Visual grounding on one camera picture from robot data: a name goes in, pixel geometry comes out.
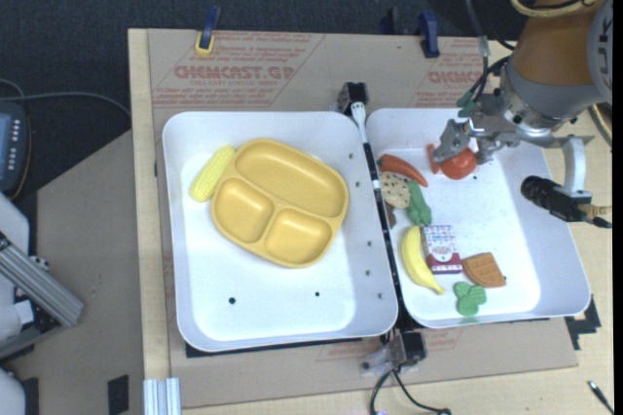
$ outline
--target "toy food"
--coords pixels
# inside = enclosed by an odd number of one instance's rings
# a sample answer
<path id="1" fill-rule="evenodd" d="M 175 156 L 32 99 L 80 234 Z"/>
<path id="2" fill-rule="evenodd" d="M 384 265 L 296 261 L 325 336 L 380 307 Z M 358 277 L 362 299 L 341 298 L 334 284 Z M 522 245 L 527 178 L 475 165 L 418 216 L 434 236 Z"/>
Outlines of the toy food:
<path id="1" fill-rule="evenodd" d="M 435 149 L 435 145 L 433 145 L 432 143 L 428 143 L 426 145 L 426 153 L 428 154 L 428 162 L 430 163 L 430 169 L 432 170 L 433 174 L 436 174 L 437 172 L 439 172 L 439 166 L 437 166 L 437 163 L 432 158 L 432 152 L 434 149 Z"/>
<path id="2" fill-rule="evenodd" d="M 407 181 L 407 188 L 411 193 L 407 215 L 413 224 L 417 226 L 427 225 L 432 222 L 432 212 L 421 193 L 420 184 L 417 181 Z"/>
<path id="3" fill-rule="evenodd" d="M 451 225 L 422 226 L 421 244 L 426 254 L 426 264 L 434 275 L 462 271 L 455 232 Z"/>
<path id="4" fill-rule="evenodd" d="M 463 179 L 476 169 L 476 154 L 469 148 L 465 148 L 452 159 L 441 163 L 439 169 L 450 179 Z"/>
<path id="5" fill-rule="evenodd" d="M 384 154 L 379 159 L 378 164 L 381 172 L 397 172 L 409 179 L 415 179 L 421 186 L 428 186 L 428 181 L 421 175 L 421 172 L 399 157 Z"/>
<path id="6" fill-rule="evenodd" d="M 385 202 L 385 213 L 387 214 L 387 224 L 389 228 L 396 226 L 396 213 L 393 211 L 394 206 Z"/>
<path id="7" fill-rule="evenodd" d="M 247 141 L 227 164 L 210 210 L 226 238 L 264 259 L 302 268 L 335 239 L 348 207 L 340 174 L 268 138 Z"/>
<path id="8" fill-rule="evenodd" d="M 418 285 L 432 288 L 438 294 L 443 294 L 444 288 L 437 283 L 421 255 L 420 226 L 412 226 L 407 230 L 400 248 L 402 260 L 411 279 Z"/>
<path id="9" fill-rule="evenodd" d="M 206 202 L 216 190 L 221 174 L 236 154 L 233 146 L 219 148 L 216 153 L 207 161 L 199 174 L 193 181 L 189 190 L 190 196 L 197 202 Z"/>
<path id="10" fill-rule="evenodd" d="M 405 178 L 394 172 L 382 172 L 379 176 L 381 193 L 385 201 L 395 208 L 407 208 L 411 193 Z"/>
<path id="11" fill-rule="evenodd" d="M 457 311 L 464 317 L 473 317 L 478 313 L 480 305 L 487 302 L 485 289 L 480 285 L 458 282 L 454 290 L 458 297 Z"/>
<path id="12" fill-rule="evenodd" d="M 475 283 L 483 287 L 505 286 L 506 279 L 502 275 L 494 255 L 482 252 L 463 259 L 465 274 Z"/>

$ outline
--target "wooden table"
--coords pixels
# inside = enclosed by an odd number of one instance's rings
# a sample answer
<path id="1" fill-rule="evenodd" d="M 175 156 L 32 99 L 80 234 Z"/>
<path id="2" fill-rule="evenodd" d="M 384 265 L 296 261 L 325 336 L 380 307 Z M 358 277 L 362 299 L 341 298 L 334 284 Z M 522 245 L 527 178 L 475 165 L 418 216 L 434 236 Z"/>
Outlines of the wooden table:
<path id="1" fill-rule="evenodd" d="M 357 39 L 365 43 L 365 37 Z M 158 188 L 154 176 L 155 144 L 152 121 L 148 31 L 131 29 L 128 33 L 132 132 L 136 175 L 136 207 L 144 370 L 147 379 L 170 376 L 165 313 L 162 241 L 158 210 Z M 492 46 L 493 56 L 501 57 Z M 586 189 L 597 205 L 611 205 L 611 150 L 598 136 L 593 122 L 582 115 L 574 125 L 575 134 L 595 135 L 586 146 Z M 563 177 L 562 154 L 546 151 L 554 178 Z M 612 232 L 586 223 L 571 225 L 589 284 L 601 319 L 595 334 L 582 335 L 577 351 L 579 365 L 562 370 L 492 376 L 469 380 L 437 382 L 412 386 L 413 396 L 431 406 L 448 406 L 454 414 L 498 413 L 606 413 L 590 391 L 587 381 L 595 381 L 610 403 L 614 403 Z M 228 382 L 205 379 L 206 383 Z M 365 414 L 370 392 L 354 391 L 331 395 L 303 396 L 241 404 L 184 410 L 192 414 Z M 397 387 L 383 389 L 377 409 L 389 414 L 420 413 Z"/>

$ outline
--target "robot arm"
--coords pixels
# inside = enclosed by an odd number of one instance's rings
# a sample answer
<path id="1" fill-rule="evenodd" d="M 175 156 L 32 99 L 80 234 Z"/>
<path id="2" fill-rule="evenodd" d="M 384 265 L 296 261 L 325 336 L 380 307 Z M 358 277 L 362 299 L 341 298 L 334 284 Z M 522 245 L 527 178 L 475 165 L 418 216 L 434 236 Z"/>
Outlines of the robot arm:
<path id="1" fill-rule="evenodd" d="M 484 164 L 504 146 L 527 141 L 542 147 L 561 147 L 567 175 L 564 186 L 535 188 L 535 180 L 523 185 L 525 196 L 566 221 L 589 220 L 583 191 L 584 138 L 557 138 L 554 132 L 597 103 L 612 104 L 613 0 L 536 0 L 527 7 L 511 0 L 528 15 L 512 55 L 489 67 L 480 80 L 458 101 L 458 116 L 443 131 L 431 160 L 443 170 L 477 143 L 476 162 Z M 491 72 L 499 71 L 500 83 L 491 94 L 483 89 Z M 542 195 L 561 194 L 567 206 L 545 202 Z"/>

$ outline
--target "yellow plate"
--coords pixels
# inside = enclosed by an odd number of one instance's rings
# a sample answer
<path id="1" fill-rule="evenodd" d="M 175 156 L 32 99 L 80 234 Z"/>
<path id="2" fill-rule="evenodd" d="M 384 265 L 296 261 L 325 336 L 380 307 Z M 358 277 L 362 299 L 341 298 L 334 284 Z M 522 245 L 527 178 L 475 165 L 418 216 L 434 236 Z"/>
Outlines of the yellow plate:
<path id="1" fill-rule="evenodd" d="M 240 147 L 214 193 L 211 214 L 228 239 L 269 261 L 309 266 L 331 246 L 348 207 L 332 168 L 267 138 Z"/>

